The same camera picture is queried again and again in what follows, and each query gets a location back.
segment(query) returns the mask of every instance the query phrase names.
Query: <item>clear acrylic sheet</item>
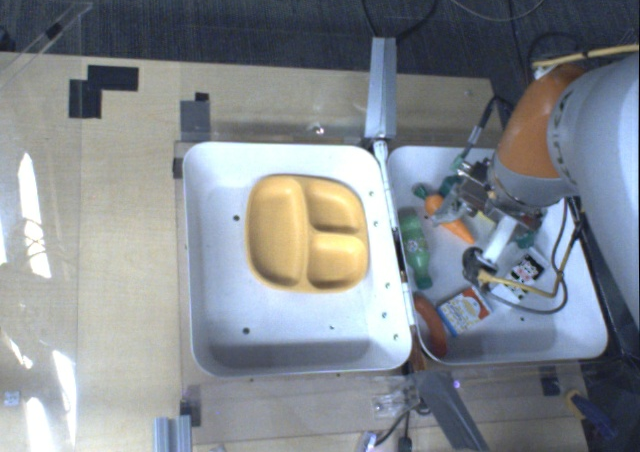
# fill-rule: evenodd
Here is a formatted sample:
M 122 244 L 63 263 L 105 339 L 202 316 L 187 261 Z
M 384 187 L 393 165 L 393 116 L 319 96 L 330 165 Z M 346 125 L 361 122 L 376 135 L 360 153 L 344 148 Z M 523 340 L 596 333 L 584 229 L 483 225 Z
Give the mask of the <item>clear acrylic sheet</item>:
M 81 59 L 47 56 L 43 62 L 41 54 L 79 55 L 81 17 L 90 7 L 0 0 L 0 23 L 16 42 L 16 52 L 0 52 L 0 444 L 5 450 L 75 446 L 81 123 L 68 117 L 68 102 L 69 78 L 81 78 Z M 28 20 L 3 21 L 16 16 Z

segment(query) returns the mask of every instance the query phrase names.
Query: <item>orange carrot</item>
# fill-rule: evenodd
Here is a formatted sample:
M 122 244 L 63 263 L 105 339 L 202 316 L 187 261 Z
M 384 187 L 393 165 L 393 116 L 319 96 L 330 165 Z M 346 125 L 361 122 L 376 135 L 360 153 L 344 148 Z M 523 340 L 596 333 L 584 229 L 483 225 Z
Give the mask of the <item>orange carrot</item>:
M 440 208 L 443 202 L 442 196 L 439 194 L 432 194 L 431 196 L 427 196 L 424 200 L 424 209 L 427 211 L 429 216 L 432 216 L 436 213 L 436 210 Z M 442 223 L 447 230 L 455 233 L 458 237 L 460 237 L 465 242 L 469 244 L 473 244 L 475 242 L 473 235 L 469 229 L 464 225 L 464 223 L 460 219 L 456 219 L 455 221 L 451 221 L 450 223 Z

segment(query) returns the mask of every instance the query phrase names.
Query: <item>light wood surface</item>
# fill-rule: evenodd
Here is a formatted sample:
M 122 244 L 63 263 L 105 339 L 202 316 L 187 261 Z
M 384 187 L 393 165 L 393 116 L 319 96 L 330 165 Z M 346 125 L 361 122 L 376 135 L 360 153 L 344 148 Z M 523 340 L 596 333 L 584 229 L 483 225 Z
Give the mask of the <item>light wood surface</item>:
M 82 77 L 88 64 L 140 68 L 137 92 L 103 92 L 102 119 L 82 122 L 82 149 L 77 152 L 81 155 L 77 450 L 148 451 L 152 447 L 153 419 L 176 416 L 183 374 L 189 374 L 182 371 L 179 236 L 171 171 L 174 142 L 179 139 L 180 100 L 193 99 L 195 91 L 209 93 L 214 132 L 216 120 L 244 120 L 248 127 L 256 120 L 272 120 L 294 123 L 296 135 L 299 130 L 304 132 L 310 115 L 313 121 L 321 118 L 322 125 L 342 126 L 363 119 L 367 76 L 90 58 L 82 59 L 79 74 L 79 65 L 65 64 L 65 59 L 44 56 L 39 61 L 40 81 L 48 80 L 46 73 L 55 73 L 54 82 L 58 84 L 65 77 Z M 64 94 L 67 90 L 67 86 L 60 88 L 53 83 L 38 87 L 40 98 L 46 97 L 47 92 Z M 398 82 L 399 113 L 407 117 L 407 123 L 426 123 L 435 143 L 461 143 L 489 97 L 487 81 L 400 76 Z M 64 97 L 59 98 L 58 105 L 66 105 Z M 265 106 L 271 112 L 265 114 Z M 495 143 L 497 135 L 494 118 L 485 140 Z M 60 155 L 75 155 L 77 151 L 64 153 L 62 146 L 60 149 Z M 67 208 L 66 212 L 66 219 L 78 215 L 76 208 Z M 464 397 L 494 450 L 586 450 L 579 422 L 570 416 L 560 398 L 542 396 L 535 377 L 527 376 L 525 381 L 512 377 L 507 383 L 488 377 L 487 382 L 481 381 L 483 376 L 470 379 Z M 581 382 L 579 371 L 571 369 L 562 372 L 561 379 L 567 389 Z M 210 381 L 200 379 L 205 389 L 220 394 L 222 385 Z M 301 396 L 297 403 L 312 400 L 313 389 L 309 392 L 308 399 Z M 225 432 L 235 438 L 225 443 L 227 452 L 351 452 L 359 436 L 353 431 L 370 425 L 367 419 L 372 418 L 369 414 L 361 422 L 341 422 L 338 428 L 351 429 L 341 434 L 325 429 L 327 434 L 322 436 L 242 441 L 243 437 L 255 435 L 255 421 L 243 413 L 255 404 L 250 397 L 234 397 L 233 392 L 226 396 L 227 413 L 235 415 L 225 421 L 231 426 Z M 263 399 L 269 399 L 268 394 L 263 393 Z M 268 407 L 277 407 L 273 404 L 269 402 Z M 283 401 L 283 408 L 288 404 L 292 401 Z M 289 410 L 297 411 L 299 407 L 294 404 Z M 325 397 L 303 405 L 298 416 L 302 420 L 305 412 L 311 417 L 318 413 L 330 415 L 333 410 L 331 399 Z M 0 414 L 0 449 L 28 450 L 19 413 L 5 410 Z M 389 423 L 373 421 L 379 429 Z M 432 417 L 416 419 L 412 425 L 417 426 L 412 431 L 414 450 L 449 450 Z M 267 433 L 275 432 L 273 429 L 279 426 L 276 422 Z M 309 426 L 309 434 L 317 432 L 317 428 Z M 206 437 L 206 432 L 200 432 L 200 442 Z M 215 449 L 215 440 L 210 442 L 195 450 Z

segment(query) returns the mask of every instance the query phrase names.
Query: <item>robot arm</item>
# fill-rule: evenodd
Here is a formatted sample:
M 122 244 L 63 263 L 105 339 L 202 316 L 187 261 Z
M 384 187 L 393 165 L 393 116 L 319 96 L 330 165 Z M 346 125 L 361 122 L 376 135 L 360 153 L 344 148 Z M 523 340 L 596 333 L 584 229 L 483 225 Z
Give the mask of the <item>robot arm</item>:
M 588 73 L 562 65 L 535 81 L 493 159 L 463 163 L 458 173 L 462 181 L 450 200 L 497 223 L 482 254 L 489 265 L 514 235 L 540 226 L 545 207 L 580 196 L 598 246 L 640 325 L 638 54 Z

